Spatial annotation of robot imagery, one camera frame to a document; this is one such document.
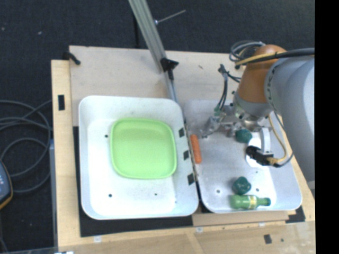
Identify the dark green toy vegetable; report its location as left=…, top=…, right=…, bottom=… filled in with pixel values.
left=235, top=129, right=253, bottom=143
left=232, top=176, right=252, bottom=196

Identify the thin black and white rod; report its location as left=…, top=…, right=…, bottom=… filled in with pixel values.
left=167, top=70, right=200, bottom=188

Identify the green plastic bottle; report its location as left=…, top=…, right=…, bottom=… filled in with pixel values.
left=229, top=194, right=272, bottom=211

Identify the pale wood board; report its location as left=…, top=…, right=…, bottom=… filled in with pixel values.
left=68, top=45, right=297, bottom=226

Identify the green plate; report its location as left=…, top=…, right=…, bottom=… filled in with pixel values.
left=109, top=117, right=178, bottom=180

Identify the white plastic tray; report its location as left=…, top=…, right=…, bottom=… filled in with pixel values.
left=182, top=99, right=304, bottom=214
left=78, top=95, right=200, bottom=220

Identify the orange carrot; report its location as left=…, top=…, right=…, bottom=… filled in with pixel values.
left=190, top=134, right=203, bottom=165

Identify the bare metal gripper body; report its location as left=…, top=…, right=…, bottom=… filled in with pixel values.
left=211, top=106, right=266, bottom=135

